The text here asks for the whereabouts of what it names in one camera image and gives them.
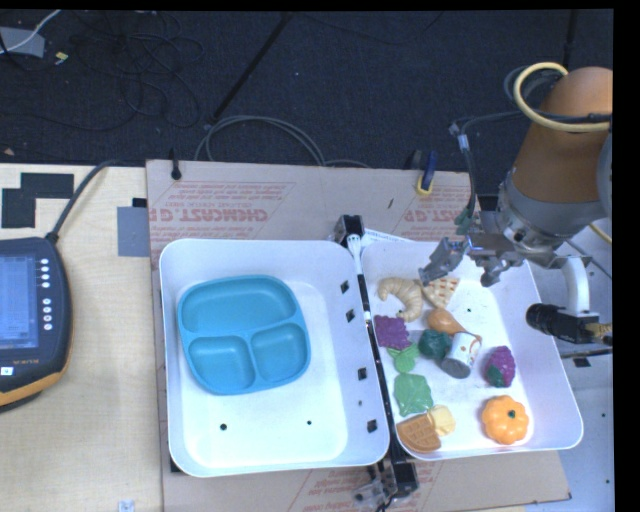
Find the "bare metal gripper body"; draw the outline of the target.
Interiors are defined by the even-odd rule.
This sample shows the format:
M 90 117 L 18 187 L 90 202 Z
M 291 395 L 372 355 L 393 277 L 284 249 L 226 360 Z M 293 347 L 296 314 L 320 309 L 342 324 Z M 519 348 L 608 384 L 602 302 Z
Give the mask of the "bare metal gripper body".
M 568 238 L 568 220 L 559 210 L 533 211 L 532 216 L 515 209 L 483 211 L 480 220 L 482 230 L 468 236 L 470 257 L 512 266 L 524 260 L 542 268 L 558 266 L 556 250 Z

